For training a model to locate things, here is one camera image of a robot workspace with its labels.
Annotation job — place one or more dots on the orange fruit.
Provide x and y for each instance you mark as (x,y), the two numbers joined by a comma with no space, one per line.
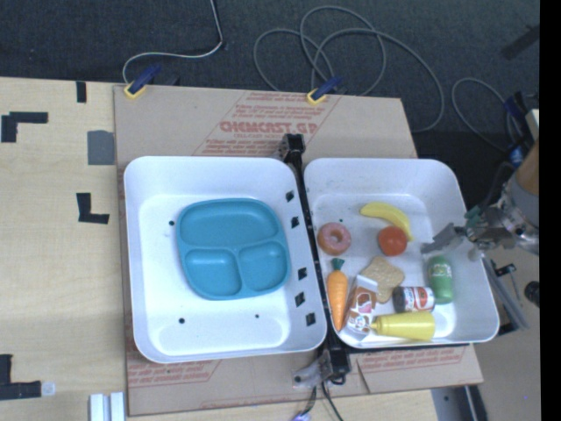
(392,241)

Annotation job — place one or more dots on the red and white can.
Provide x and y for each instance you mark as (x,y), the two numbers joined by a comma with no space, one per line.
(416,299)

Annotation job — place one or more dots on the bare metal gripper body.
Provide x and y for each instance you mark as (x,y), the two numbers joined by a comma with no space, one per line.
(493,236)

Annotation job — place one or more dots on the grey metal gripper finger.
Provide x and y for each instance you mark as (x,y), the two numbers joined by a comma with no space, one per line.
(474,252)
(443,237)

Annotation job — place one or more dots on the pink doughnut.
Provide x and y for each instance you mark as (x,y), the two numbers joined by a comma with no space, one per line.
(323,240)

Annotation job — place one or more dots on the black cylinder on white bracket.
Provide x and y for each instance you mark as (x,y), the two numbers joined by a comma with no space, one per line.
(504,292)

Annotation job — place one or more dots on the thin black and white rod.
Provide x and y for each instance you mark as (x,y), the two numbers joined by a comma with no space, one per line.
(307,217)

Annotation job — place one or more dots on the yellow mustard bottle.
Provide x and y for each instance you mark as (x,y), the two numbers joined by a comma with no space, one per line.
(407,325)

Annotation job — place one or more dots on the brown bread slice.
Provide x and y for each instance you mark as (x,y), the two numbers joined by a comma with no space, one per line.
(383,274)

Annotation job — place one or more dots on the orange carrot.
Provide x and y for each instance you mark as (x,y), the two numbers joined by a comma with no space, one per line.
(337,292)

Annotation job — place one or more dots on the white plastic tray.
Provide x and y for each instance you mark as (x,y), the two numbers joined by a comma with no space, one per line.
(153,279)
(469,318)

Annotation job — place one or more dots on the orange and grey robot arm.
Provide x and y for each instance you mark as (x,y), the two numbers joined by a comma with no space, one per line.
(528,173)

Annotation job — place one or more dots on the blue divided plate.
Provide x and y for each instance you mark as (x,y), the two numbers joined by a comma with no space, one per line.
(228,226)

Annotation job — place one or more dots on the brown cardboard board, red print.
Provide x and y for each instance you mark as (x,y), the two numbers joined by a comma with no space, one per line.
(263,116)

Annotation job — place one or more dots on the orange and white carton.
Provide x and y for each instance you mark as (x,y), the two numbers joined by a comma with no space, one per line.
(360,307)

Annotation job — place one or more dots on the green bottle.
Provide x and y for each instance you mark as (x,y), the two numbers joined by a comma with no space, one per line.
(440,279)

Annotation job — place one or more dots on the yellow banana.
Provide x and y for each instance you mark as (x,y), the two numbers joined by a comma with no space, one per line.
(385,213)

